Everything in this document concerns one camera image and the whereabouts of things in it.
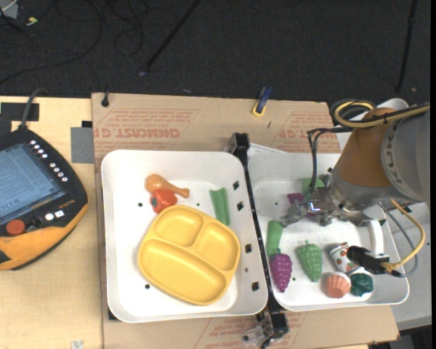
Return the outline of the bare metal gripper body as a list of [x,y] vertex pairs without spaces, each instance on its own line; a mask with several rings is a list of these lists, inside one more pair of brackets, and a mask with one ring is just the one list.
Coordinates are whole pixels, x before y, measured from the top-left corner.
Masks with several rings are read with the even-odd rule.
[[318,216],[323,213],[331,213],[333,220],[348,221],[353,225],[360,225],[366,219],[363,208],[350,201],[337,188],[316,187],[307,195],[305,201],[310,214],[317,221]]

